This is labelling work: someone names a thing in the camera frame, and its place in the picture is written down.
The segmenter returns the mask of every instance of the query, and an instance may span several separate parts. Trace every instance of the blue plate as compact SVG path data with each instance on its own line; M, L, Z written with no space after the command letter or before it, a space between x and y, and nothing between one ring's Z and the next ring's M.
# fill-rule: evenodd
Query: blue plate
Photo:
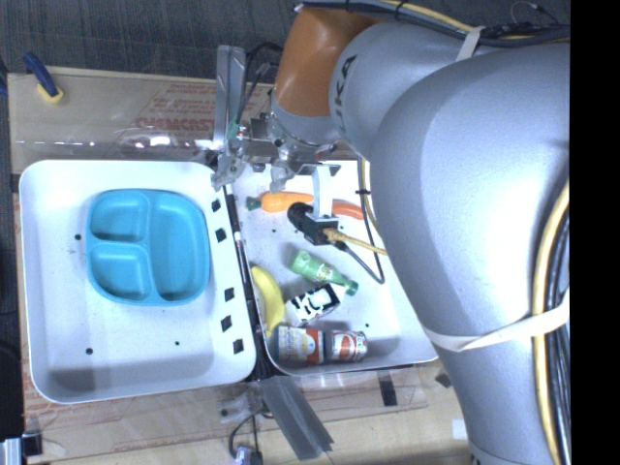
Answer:
M88 277L106 298L136 305L180 305L209 280L201 210L176 193L112 190L91 204L86 225Z

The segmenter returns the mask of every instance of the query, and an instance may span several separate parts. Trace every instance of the green bottle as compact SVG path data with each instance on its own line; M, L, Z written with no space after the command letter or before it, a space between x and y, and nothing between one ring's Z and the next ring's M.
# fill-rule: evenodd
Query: green bottle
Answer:
M301 274L315 283L334 283L347 287L347 295L353 296L357 292L358 284L342 275L333 265L321 262L308 252L299 250L291 263L291 270Z

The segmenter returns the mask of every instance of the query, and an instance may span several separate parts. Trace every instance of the white strap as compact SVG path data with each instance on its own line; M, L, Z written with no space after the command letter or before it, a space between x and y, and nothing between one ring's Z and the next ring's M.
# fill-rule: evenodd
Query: white strap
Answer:
M566 289L562 302L540 315L526 317L514 324L506 325L484 336L446 336L423 327L428 339L440 348L451 352L465 352L475 348L497 345L513 339L547 334L563 326L571 316L570 287Z
M469 33L467 33L465 41L463 42L463 46L458 52L458 55L456 55L456 60L454 60L454 62L459 62L461 60L465 60L466 58L471 58L474 55L476 47L478 46L478 41L481 38L482 29L484 29L484 26L478 26L472 29Z

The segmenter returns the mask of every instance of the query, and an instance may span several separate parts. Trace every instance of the black and white object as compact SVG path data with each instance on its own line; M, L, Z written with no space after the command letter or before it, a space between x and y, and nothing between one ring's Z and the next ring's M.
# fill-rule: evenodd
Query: black and white object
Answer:
M285 322L289 326L301 327L327 315L340 305L338 294L330 284L300 294L285 304Z

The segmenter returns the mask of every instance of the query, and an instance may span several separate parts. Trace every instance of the banana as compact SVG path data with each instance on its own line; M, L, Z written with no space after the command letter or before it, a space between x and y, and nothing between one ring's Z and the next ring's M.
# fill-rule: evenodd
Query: banana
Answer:
M273 276L264 268L253 265L250 268L250 272L254 285L259 291L259 300L262 300L262 304L264 304L262 314L263 322L267 324L265 333L267 336L270 336L273 328L280 324L284 318L282 291Z

